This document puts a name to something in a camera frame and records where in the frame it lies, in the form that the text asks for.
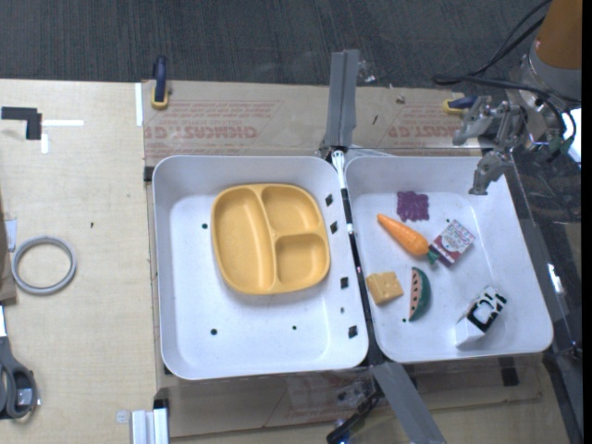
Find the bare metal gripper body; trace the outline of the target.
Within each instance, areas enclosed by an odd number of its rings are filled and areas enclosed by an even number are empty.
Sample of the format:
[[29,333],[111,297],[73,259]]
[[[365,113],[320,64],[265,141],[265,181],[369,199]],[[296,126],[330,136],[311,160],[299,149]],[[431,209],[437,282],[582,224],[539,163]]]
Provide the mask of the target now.
[[546,147],[550,152],[569,148],[561,111],[545,102],[541,95],[508,89],[499,110],[501,122],[494,139],[499,148],[510,150],[523,146],[533,151]]

